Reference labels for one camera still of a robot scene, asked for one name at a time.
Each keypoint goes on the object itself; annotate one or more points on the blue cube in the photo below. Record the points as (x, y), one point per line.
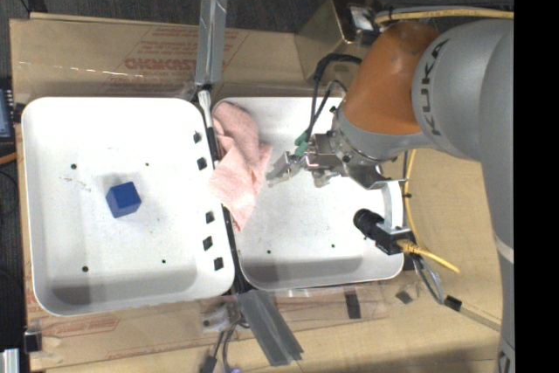
(123, 199)

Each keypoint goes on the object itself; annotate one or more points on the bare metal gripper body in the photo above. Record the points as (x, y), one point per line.
(325, 150)

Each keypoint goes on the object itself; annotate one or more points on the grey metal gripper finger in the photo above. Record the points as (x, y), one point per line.
(279, 165)
(324, 178)

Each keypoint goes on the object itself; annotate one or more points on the pink cloth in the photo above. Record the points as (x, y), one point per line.
(238, 170)

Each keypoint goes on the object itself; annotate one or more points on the white plastic tray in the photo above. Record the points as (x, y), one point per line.
(131, 240)
(305, 227)

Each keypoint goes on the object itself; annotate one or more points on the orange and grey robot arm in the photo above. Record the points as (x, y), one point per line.
(463, 91)

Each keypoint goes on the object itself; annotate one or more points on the black cylinder on white bracket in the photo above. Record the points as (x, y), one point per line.
(376, 228)

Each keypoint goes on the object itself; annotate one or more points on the brown cardboard board red print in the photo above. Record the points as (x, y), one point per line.
(131, 52)

